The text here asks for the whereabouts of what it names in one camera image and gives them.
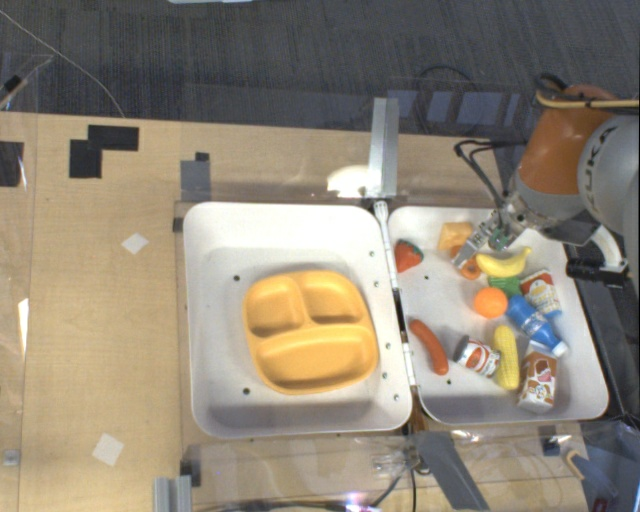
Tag black cylinder on white bracket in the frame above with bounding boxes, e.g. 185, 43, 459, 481
564, 224, 630, 290

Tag yellow-orange bread piece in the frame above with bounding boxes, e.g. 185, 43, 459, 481
437, 220, 474, 253

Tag green broccoli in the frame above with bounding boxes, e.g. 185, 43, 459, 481
487, 273, 524, 298

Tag red and white can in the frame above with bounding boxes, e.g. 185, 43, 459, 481
452, 335, 502, 379

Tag brown and white carton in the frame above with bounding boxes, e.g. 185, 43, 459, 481
515, 343, 559, 415

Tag yellow corn cob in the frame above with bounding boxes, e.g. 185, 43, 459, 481
492, 324, 522, 392

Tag thin black and white rod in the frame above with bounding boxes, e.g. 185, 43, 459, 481
373, 199, 417, 387

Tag red and white packet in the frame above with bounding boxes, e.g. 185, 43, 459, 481
519, 269, 563, 319

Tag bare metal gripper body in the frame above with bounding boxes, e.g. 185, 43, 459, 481
472, 195, 532, 250

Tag red strawberry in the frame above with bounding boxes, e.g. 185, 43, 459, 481
393, 238, 426, 274

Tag blue bottle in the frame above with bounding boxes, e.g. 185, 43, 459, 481
505, 293, 571, 359

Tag orange divided plate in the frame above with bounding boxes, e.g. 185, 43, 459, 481
241, 269, 380, 397

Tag white plastic tray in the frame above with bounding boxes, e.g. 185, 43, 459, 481
181, 200, 414, 441
387, 205, 611, 428

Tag red sausage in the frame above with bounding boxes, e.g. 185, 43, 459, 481
408, 318, 451, 377

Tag orange fruit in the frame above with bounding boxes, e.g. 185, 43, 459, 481
472, 286, 510, 320

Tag yellow banana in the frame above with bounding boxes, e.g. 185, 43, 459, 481
474, 245, 533, 279

